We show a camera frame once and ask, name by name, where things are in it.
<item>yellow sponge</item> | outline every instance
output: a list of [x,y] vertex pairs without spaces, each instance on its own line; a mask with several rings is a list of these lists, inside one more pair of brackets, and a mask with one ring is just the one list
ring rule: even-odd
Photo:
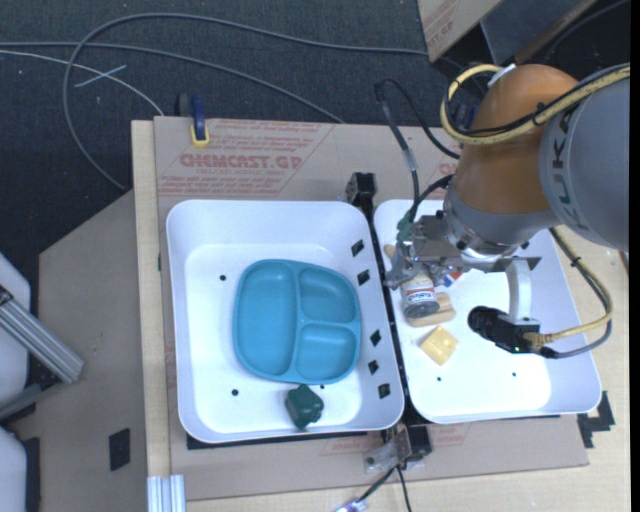
[[420,348],[439,365],[447,362],[458,346],[456,340],[444,327],[439,325],[420,343]]

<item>white plastic object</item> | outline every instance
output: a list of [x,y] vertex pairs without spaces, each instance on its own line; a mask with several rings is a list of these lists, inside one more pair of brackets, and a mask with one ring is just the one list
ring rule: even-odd
[[26,451],[20,441],[0,427],[0,510],[24,512],[26,499]]
[[[337,201],[188,200],[171,210],[166,228],[178,411],[193,437],[217,443],[382,430],[399,420],[402,386],[369,227],[359,210]],[[239,279],[265,259],[339,272],[360,304],[356,367],[339,382],[310,386],[324,409],[305,430],[285,407],[297,385],[250,373],[233,350]]]
[[[382,203],[375,213],[380,244],[394,244],[396,225],[410,201]],[[423,201],[420,215],[434,215],[440,201]],[[579,325],[573,297],[566,283],[551,235],[544,231],[516,255],[541,257],[531,271],[531,317],[542,332],[556,332]],[[391,261],[385,256],[385,267]],[[420,341],[433,326],[413,327],[402,314],[400,291],[392,292],[400,346],[409,381],[409,396],[418,412],[434,423],[457,423],[499,418],[582,413],[595,408],[601,385],[590,352],[561,360],[535,354],[510,354],[471,331],[469,311],[475,306],[509,309],[509,285],[505,273],[464,273],[444,291],[456,311],[443,327],[458,346],[442,366],[420,349]],[[583,334],[554,342],[560,352],[586,345]]]
[[[1,253],[0,283],[13,295],[13,300],[23,308],[29,309],[29,283]],[[0,404],[22,392],[28,370],[28,350],[0,327]]]

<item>divided blue plate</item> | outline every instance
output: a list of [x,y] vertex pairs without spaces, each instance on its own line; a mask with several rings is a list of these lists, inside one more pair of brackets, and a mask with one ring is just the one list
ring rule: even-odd
[[360,353],[360,305],[344,276],[318,265],[261,260],[240,277],[233,346],[244,367],[278,381],[331,384]]

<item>black hole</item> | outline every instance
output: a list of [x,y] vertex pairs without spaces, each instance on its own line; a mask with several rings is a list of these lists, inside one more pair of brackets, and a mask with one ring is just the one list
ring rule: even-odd
[[391,386],[389,384],[380,384],[378,386],[378,395],[380,398],[384,398],[385,396],[389,396],[391,394]]
[[369,271],[365,270],[364,272],[360,272],[358,274],[358,284],[360,286],[362,286],[364,283],[366,283],[369,280]]
[[378,361],[376,361],[375,359],[369,363],[369,371],[371,372],[371,375],[376,373],[378,371],[378,368],[380,367],[378,366]]
[[369,339],[371,340],[371,343],[373,343],[374,347],[377,346],[382,339],[382,336],[380,336],[380,331],[374,332]]
[[364,249],[364,242],[362,240],[358,240],[355,244],[351,246],[351,254],[355,258],[356,255]]

